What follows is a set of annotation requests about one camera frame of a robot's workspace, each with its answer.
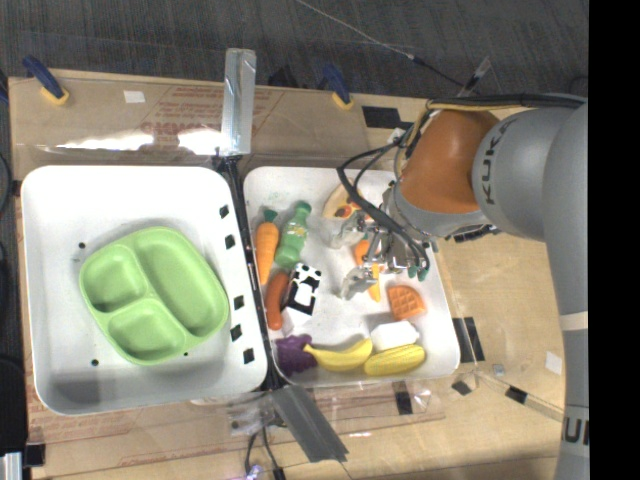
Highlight pizza slice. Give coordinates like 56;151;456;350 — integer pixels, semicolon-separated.
321;182;374;222

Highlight yellow banana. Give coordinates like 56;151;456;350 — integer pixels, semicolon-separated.
301;336;375;374

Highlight green bottle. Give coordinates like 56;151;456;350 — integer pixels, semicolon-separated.
274;200;313;271

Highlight orange waffle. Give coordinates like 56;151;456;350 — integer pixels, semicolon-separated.
386;283;428;322

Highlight green divided plate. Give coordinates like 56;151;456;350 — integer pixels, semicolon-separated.
78;225;231;368

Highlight orange wedge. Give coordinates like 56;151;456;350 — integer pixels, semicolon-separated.
353;237;383;304

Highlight orange carrot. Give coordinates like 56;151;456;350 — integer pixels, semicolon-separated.
254;208;280;287

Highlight black and white carton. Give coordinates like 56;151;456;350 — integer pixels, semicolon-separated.
281;262;323;318

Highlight white plastic tray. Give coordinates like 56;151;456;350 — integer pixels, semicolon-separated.
19;164;270;417
242;165;462;388

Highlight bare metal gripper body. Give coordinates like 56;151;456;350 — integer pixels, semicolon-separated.
367;216;434;277

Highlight orange sausage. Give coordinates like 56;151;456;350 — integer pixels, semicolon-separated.
264;269;292;332

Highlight yellow corn cob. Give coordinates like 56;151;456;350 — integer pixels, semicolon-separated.
363;343;427;377

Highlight purple grapes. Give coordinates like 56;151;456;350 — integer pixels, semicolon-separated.
275;333;318;376

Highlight brown cardboard board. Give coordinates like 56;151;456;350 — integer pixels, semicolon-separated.
7;67;567;480

